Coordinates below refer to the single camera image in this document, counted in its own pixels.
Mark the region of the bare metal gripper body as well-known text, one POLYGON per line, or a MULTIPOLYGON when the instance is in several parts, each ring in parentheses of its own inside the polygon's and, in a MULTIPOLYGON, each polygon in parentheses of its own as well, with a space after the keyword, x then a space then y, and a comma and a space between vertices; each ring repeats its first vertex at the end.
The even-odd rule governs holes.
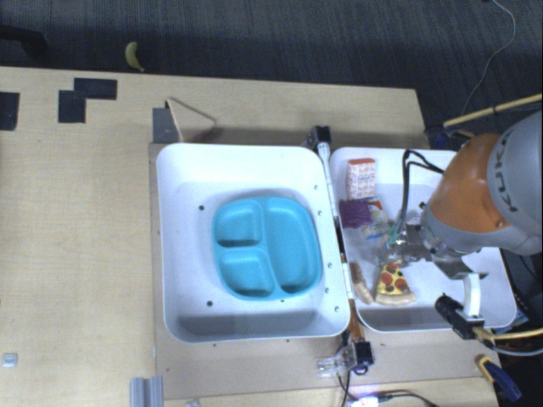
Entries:
POLYGON ((428 224, 406 223, 398 224, 397 232, 397 251, 405 262, 420 259, 432 262, 451 280, 461 280, 470 274, 477 278, 487 276, 473 271, 462 258, 487 244, 488 233, 462 231, 441 224, 438 224, 438 231, 433 231, 428 224))

